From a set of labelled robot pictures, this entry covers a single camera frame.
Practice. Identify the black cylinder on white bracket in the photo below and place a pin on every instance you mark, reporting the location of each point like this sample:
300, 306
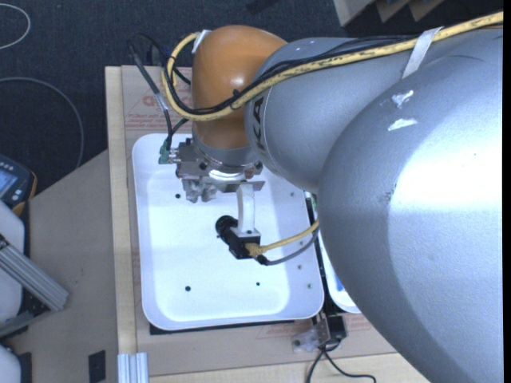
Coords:
239, 242

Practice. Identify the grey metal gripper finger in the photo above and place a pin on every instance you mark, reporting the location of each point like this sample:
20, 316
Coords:
208, 193
191, 192

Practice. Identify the white plastic tray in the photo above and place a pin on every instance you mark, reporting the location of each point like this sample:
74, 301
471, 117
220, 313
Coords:
223, 261
339, 299

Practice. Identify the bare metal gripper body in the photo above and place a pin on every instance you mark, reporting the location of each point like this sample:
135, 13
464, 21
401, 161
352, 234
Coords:
191, 162

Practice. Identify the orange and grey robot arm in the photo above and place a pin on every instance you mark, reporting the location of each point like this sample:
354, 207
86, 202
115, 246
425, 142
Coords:
399, 174

